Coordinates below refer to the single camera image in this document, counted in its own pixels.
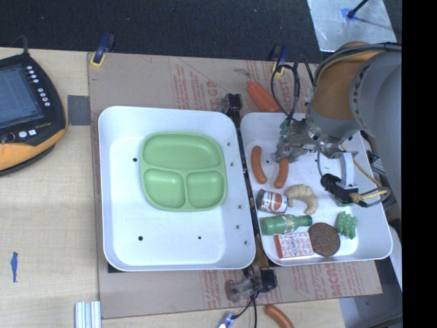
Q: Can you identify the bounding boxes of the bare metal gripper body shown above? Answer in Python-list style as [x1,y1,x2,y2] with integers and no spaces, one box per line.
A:
[281,120,343,159]

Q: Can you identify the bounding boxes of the orange sausage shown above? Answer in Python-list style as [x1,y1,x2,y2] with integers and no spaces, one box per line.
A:
[264,303,295,328]
[273,158,290,189]
[250,145,268,185]

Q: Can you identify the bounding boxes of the beige croissant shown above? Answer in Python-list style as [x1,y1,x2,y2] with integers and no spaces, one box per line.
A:
[283,183,320,217]

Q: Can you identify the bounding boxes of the red and white can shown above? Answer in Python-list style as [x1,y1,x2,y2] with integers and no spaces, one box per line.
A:
[255,188,289,215]

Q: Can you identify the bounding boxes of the orange carrot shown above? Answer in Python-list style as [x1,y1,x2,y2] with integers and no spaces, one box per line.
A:
[246,80,283,113]

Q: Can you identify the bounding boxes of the green bottle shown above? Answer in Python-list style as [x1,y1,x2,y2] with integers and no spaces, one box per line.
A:
[259,213,313,236]

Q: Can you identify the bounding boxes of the green broccoli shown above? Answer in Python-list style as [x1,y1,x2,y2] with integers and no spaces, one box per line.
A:
[334,210,358,241]

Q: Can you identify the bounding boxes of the brown round biscuit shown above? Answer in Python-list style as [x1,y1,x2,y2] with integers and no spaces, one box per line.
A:
[307,221,341,257]

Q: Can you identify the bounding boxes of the orange and white carton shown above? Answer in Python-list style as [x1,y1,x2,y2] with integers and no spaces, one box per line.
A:
[273,231,316,260]

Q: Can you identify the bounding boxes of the green divided plate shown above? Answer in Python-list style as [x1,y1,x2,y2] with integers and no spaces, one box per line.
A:
[139,131,228,213]

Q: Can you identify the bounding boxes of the white plastic tray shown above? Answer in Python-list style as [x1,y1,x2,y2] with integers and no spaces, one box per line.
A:
[98,106,257,272]
[240,112,393,267]

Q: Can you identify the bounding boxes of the brown cardboard board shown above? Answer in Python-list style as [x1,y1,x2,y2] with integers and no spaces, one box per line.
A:
[87,51,384,320]

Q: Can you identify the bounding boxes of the black block with wires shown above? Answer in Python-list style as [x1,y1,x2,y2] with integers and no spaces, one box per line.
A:
[254,268,278,292]
[223,93,244,116]

